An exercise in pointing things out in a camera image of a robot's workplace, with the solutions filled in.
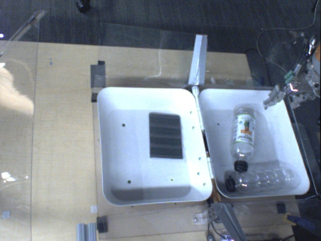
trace bottle cap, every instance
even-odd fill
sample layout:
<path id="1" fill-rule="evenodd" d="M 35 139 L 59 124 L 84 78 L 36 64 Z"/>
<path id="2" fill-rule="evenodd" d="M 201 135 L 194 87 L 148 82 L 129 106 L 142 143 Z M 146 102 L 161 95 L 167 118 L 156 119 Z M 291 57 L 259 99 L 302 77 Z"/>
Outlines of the bottle cap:
<path id="1" fill-rule="evenodd" d="M 235 192 L 236 191 L 236 181 L 235 179 L 231 178 L 231 176 L 225 180 L 225 187 L 228 192 Z"/>
<path id="2" fill-rule="evenodd" d="M 234 163 L 234 170 L 237 172 L 246 172 L 248 168 L 248 164 L 246 161 L 236 161 Z"/>

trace metal bracket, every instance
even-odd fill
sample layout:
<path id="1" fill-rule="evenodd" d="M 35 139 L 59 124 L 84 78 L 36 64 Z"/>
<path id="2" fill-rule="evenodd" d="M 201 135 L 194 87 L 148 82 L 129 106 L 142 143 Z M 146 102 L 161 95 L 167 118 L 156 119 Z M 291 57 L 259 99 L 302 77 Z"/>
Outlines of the metal bracket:
<path id="1" fill-rule="evenodd" d="M 77 241 L 96 241 L 96 223 L 77 225 Z"/>
<path id="2" fill-rule="evenodd" d="M 234 241 L 247 241 L 231 204 L 214 203 L 213 208 Z"/>
<path id="3" fill-rule="evenodd" d="M 206 69 L 206 52 L 207 35 L 196 35 L 188 83 L 189 85 L 204 85 Z"/>
<path id="4" fill-rule="evenodd" d="M 104 61 L 97 65 L 90 65 L 91 102 L 97 102 L 100 90 L 106 87 L 106 66 Z"/>
<path id="5" fill-rule="evenodd" d="M 285 91 L 281 90 L 279 85 L 276 85 L 269 93 L 269 98 L 263 102 L 264 109 L 267 109 L 268 107 L 282 101 L 285 95 Z"/>
<path id="6" fill-rule="evenodd" d="M 193 214 L 194 225 L 206 225 L 212 221 L 223 223 L 226 231 L 234 241 L 247 241 L 247 237 L 242 230 L 231 204 L 213 203 L 204 212 Z"/>

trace hinge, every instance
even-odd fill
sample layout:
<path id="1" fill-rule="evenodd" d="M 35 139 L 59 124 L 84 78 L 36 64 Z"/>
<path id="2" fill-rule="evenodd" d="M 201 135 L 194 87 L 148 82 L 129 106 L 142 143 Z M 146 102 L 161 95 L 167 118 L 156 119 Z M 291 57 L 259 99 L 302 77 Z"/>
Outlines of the hinge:
<path id="1" fill-rule="evenodd" d="M 213 172 L 213 168 L 212 168 L 212 159 L 211 159 L 211 157 L 207 158 L 207 164 L 209 166 L 211 179 L 214 179 L 214 172 Z"/>
<path id="2" fill-rule="evenodd" d="M 200 91 L 199 91 L 199 87 L 198 86 L 193 86 L 192 87 L 192 94 L 193 94 L 193 96 L 195 98 L 195 101 L 196 101 L 196 108 L 197 108 L 197 113 L 199 115 L 199 121 L 200 121 L 201 130 L 202 130 L 202 132 L 204 132 L 204 124 L 203 124 L 203 118 L 202 118 L 200 101 L 199 101 Z"/>

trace wire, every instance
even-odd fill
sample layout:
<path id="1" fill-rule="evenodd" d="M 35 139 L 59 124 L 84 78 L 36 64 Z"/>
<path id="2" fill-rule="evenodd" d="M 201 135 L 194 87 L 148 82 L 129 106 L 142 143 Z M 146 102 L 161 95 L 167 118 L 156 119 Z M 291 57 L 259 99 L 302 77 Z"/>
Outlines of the wire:
<path id="1" fill-rule="evenodd" d="M 210 224 L 212 225 L 212 228 L 213 228 L 214 232 L 215 232 L 217 235 L 219 235 L 222 239 L 227 240 L 226 237 L 224 237 L 222 234 L 219 234 L 219 233 L 216 231 L 216 229 L 214 228 L 214 225 L 213 225 L 213 222 L 212 222 L 212 221 L 209 223 L 208 230 L 210 229 Z"/>
<path id="2" fill-rule="evenodd" d="M 258 53 L 260 54 L 260 56 L 262 56 L 265 60 L 273 63 L 274 65 L 278 66 L 283 72 L 287 73 L 287 70 L 285 70 L 281 65 L 277 64 L 276 62 L 273 62 L 272 60 L 266 58 L 260 51 L 260 48 L 259 48 L 259 39 L 261 37 L 261 35 L 267 31 L 271 31 L 271 30 L 289 30 L 289 31 L 297 31 L 297 30 L 305 30 L 305 29 L 308 29 L 310 27 L 312 27 L 314 24 L 315 24 L 315 21 L 316 21 L 316 11 L 317 11 L 317 5 L 319 3 L 320 0 L 317 0 L 316 1 L 316 4 L 315 4 L 315 8 L 314 8 L 314 19 L 313 19 L 313 22 L 308 25 L 307 27 L 303 27 L 303 28 L 297 28 L 297 29 L 291 29 L 291 28 L 272 28 L 272 29 L 267 29 L 267 30 L 263 30 L 257 37 L 256 39 L 256 48 L 257 48 L 257 51 Z"/>
<path id="3" fill-rule="evenodd" d="M 308 200 L 308 199 L 311 199 L 311 198 L 315 198 L 315 197 L 317 197 L 317 195 L 312 195 L 312 196 L 306 197 L 305 200 Z"/>
<path id="4" fill-rule="evenodd" d="M 287 241 L 287 240 L 289 240 L 291 237 L 294 237 L 294 235 L 289 235 L 289 236 L 281 239 L 281 241 Z"/>

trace clear plastic bottle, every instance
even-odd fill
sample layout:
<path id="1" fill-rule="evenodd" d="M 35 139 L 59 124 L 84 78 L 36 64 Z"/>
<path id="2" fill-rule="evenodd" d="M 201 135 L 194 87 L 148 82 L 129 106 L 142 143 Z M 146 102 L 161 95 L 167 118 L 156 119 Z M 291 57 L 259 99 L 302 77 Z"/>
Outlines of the clear plastic bottle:
<path id="1" fill-rule="evenodd" d="M 298 179 L 290 168 L 227 174 L 225 187 L 228 192 L 260 192 L 278 188 L 293 188 Z"/>
<path id="2" fill-rule="evenodd" d="M 232 156 L 235 158 L 234 169 L 247 171 L 247 162 L 254 151 L 255 112 L 249 106 L 239 106 L 234 110 Z"/>

